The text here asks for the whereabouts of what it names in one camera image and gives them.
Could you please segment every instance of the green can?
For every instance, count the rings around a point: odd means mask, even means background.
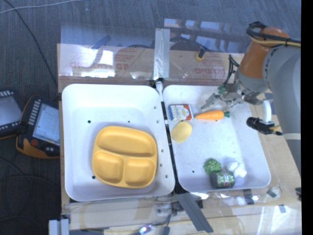
[[[230,188],[235,184],[235,177],[231,171],[220,171],[211,173],[210,181],[214,188]]]

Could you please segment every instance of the white tray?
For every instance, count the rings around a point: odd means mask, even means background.
[[[170,85],[163,91],[163,98],[169,118],[170,131],[178,123],[170,120],[170,104],[190,104],[194,115],[201,113],[201,106],[217,87]],[[230,118],[221,120],[193,119],[189,123],[193,131],[189,138],[178,143],[172,140],[178,180],[189,192],[206,193],[225,190],[213,188],[208,174],[203,169],[209,158],[218,160],[222,167],[229,161],[244,163],[247,175],[236,178],[232,189],[263,188],[270,182],[270,171],[256,130],[248,127],[251,117],[249,105],[243,103],[231,109]]]
[[[165,196],[175,185],[164,117],[157,91],[148,86],[72,84],[62,93],[65,188],[76,201]],[[110,186],[93,178],[97,133],[119,125],[151,134],[158,158],[153,182],[139,189]]]

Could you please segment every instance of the black cable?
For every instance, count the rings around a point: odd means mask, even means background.
[[[13,9],[15,9],[15,7],[14,7],[9,1],[7,1],[7,0],[3,0],[3,1],[5,1],[8,5],[10,5]],[[24,26],[26,27],[26,29],[29,31],[29,33],[30,33],[30,35],[32,36],[32,38],[34,39],[34,42],[35,42],[35,44],[36,44],[36,46],[37,46],[37,48],[38,48],[38,50],[39,50],[39,52],[40,52],[40,55],[41,55],[41,57],[43,58],[44,63],[45,63],[45,65],[46,65],[47,68],[48,68],[48,71],[49,71],[49,73],[50,73],[50,75],[51,75],[51,78],[53,79],[53,82],[54,82],[54,84],[56,85],[56,87],[58,87],[57,81],[56,81],[56,79],[55,79],[54,76],[53,76],[53,73],[52,73],[52,71],[51,71],[51,68],[50,68],[50,66],[49,66],[49,64],[48,64],[48,62],[47,62],[47,60],[46,60],[46,58],[45,58],[45,56],[44,56],[43,51],[41,50],[41,48],[40,48],[40,46],[39,46],[39,43],[38,43],[38,41],[37,41],[35,35],[34,35],[33,32],[30,30],[30,28],[28,27],[28,25],[25,23],[25,21],[23,20],[23,18],[22,18],[21,15],[19,14],[19,12],[18,12],[17,10],[15,10],[15,12],[16,12],[17,15],[19,16],[20,20],[22,21],[22,23],[24,24]]]
[[[145,49],[151,49],[151,47],[146,45],[129,45],[127,48],[145,48]]]
[[[44,181],[47,184],[51,185],[58,193],[61,193],[61,190],[58,189],[54,184],[52,184],[49,180],[41,178],[41,177],[37,177],[37,176],[33,176],[33,175],[10,175],[10,176],[6,176],[6,177],[2,177],[0,178],[0,181],[5,180],[6,178],[31,178],[31,179],[37,179],[40,181]]]
[[[287,42],[292,42],[292,43],[297,43],[297,44],[301,43],[300,40],[295,40],[295,39],[291,39],[291,38],[280,37],[280,36],[275,36],[275,35],[269,35],[269,34],[264,34],[264,33],[259,33],[259,32],[253,31],[254,28],[264,29],[266,27],[267,26],[265,24],[261,23],[261,22],[250,23],[248,28],[246,29],[246,33],[250,37],[253,37],[255,39],[257,39],[257,37],[260,37],[260,38],[263,38],[264,40],[272,39],[272,40],[277,40],[277,41],[284,41],[285,43],[287,43]]]
[[[179,42],[192,42],[192,43],[196,44],[197,46],[199,46],[200,48],[205,49],[206,51],[212,52],[212,50],[210,50],[209,48],[205,47],[204,45],[199,44],[199,43],[196,42],[196,41],[192,41],[192,40],[190,40],[190,39],[184,38],[184,37],[182,37],[182,36],[173,37],[173,38],[170,39],[170,42],[176,42],[176,43],[171,47],[171,49],[173,49],[173,47],[174,47],[177,43],[179,43]]]
[[[19,170],[16,166],[14,166],[12,163],[8,162],[7,160],[3,159],[3,158],[0,158],[0,161],[2,161],[3,163],[5,163],[6,165],[12,167],[13,169],[15,169],[19,175],[11,175],[11,176],[7,176],[7,172],[6,171],[6,174],[4,177],[0,178],[0,181],[4,181],[4,183],[6,183],[6,180],[9,179],[9,178],[25,178],[25,179],[36,179],[36,180],[41,180],[41,181],[44,181],[45,183],[51,185],[57,192],[58,194],[61,193],[60,189],[58,189],[55,185],[53,185],[49,180],[47,179],[44,179],[44,178],[41,178],[41,177],[37,177],[37,176],[33,176],[33,175],[24,175],[21,170]],[[32,180],[30,180],[30,189],[29,189],[29,192],[28,192],[28,196],[26,198],[26,201],[25,201],[25,204],[23,205],[23,207],[21,208],[21,210],[18,212],[18,214],[16,215],[13,215],[12,212],[10,211],[9,209],[9,205],[8,205],[8,202],[7,202],[7,199],[5,199],[5,204],[7,206],[7,209],[8,209],[8,212],[9,212],[9,216],[8,217],[5,217],[5,218],[2,218],[0,219],[0,223],[1,222],[4,222],[4,221],[7,221],[7,220],[12,220],[12,219],[27,219],[27,220],[30,220],[32,221],[34,224],[36,224],[36,226],[39,228],[39,229],[27,229],[31,232],[43,232],[43,231],[46,231],[47,228],[41,228],[40,225],[32,218],[28,217],[28,216],[22,216],[20,215],[21,212],[23,211],[29,197],[30,197],[30,193],[31,193],[31,188],[32,188]]]
[[[235,59],[231,55],[228,56],[228,60],[229,60],[228,74],[225,82],[223,83],[224,86],[226,86],[231,75],[234,73],[234,66],[239,67],[239,64],[235,61]]]
[[[168,221],[167,221],[167,223],[166,223],[166,226],[169,225],[169,223],[170,223],[170,221],[171,221],[171,217],[172,217],[172,214],[169,214],[169,215],[168,215]]]
[[[13,159],[12,159],[11,162],[8,162],[8,161],[6,161],[6,160],[3,159],[3,158],[0,158],[0,160],[1,160],[3,163],[7,164],[9,167],[12,167],[13,169],[15,169],[20,175],[23,175],[23,173],[22,173],[16,166],[14,166],[14,165],[12,164],[12,163],[14,162],[16,156],[17,156],[17,153],[15,153],[15,155],[14,155],[14,157],[13,157]],[[6,194],[6,186],[7,186],[7,180],[6,180],[6,178],[7,178],[7,175],[8,175],[8,173],[9,173],[9,167],[7,167],[7,170],[6,170],[5,174],[4,174],[4,177],[5,177],[5,180],[4,180],[4,204],[5,204],[5,207],[6,207],[7,211],[9,212],[9,215],[13,215],[13,213],[12,213],[11,210],[10,210],[10,205],[9,205],[9,202],[8,202],[8,199],[7,199],[7,194]],[[26,200],[25,200],[25,202],[24,202],[24,205],[21,207],[20,211],[18,211],[16,215],[21,214],[21,212],[23,211],[23,209],[24,209],[25,206],[26,206],[26,203],[27,203],[28,199],[30,198],[31,188],[32,188],[32,180],[30,180],[30,182],[28,181],[27,178],[26,178],[26,180],[27,180],[28,183],[30,183],[29,191],[28,191],[28,196],[27,196],[27,198],[26,198]]]

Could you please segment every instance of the carrot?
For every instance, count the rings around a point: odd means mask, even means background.
[[[229,117],[229,112],[223,112],[222,110],[213,110],[208,112],[203,112],[195,116],[197,119],[206,119],[206,120],[220,120],[223,117]]]

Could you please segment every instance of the yellow plate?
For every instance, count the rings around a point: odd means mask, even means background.
[[[147,132],[122,126],[99,131],[92,153],[92,170],[101,182],[118,187],[143,188],[154,179],[157,143]]]

